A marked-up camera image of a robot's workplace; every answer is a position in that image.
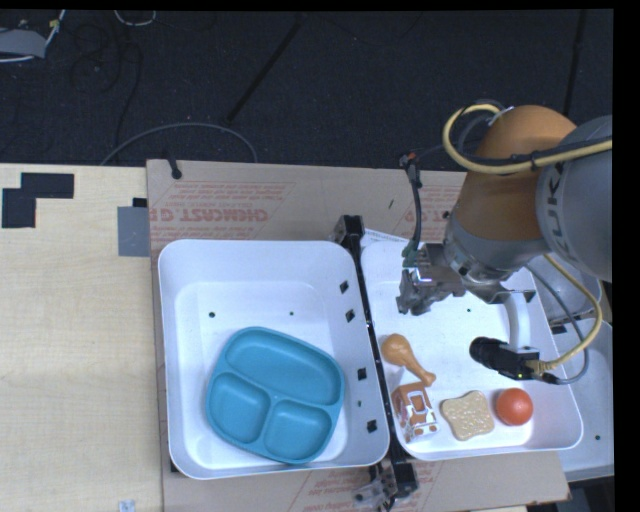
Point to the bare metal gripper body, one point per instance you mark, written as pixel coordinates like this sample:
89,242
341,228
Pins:
442,275

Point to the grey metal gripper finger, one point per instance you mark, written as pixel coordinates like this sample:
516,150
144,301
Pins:
406,295
424,301

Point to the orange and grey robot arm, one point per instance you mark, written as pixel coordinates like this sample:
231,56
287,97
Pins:
505,200

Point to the white plastic tray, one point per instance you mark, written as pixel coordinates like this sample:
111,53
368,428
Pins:
450,325
260,280

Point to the thin black rod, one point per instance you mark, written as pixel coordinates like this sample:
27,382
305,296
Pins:
370,320

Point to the tan toy chicken drumstick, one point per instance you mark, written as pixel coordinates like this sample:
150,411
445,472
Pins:
400,352

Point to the brown and white carton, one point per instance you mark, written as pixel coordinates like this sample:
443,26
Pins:
415,412

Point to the beige toy bread slice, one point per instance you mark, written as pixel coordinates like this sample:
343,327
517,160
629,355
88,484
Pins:
467,415

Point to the orange-red toy ball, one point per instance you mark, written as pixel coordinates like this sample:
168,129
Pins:
514,406

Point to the brown cardboard board red print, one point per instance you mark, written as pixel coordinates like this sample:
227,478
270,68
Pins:
300,205

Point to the blue divided plate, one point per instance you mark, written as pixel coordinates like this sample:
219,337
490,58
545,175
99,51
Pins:
272,395

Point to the black cylinder on white bracket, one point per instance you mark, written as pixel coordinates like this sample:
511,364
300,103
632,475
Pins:
505,356

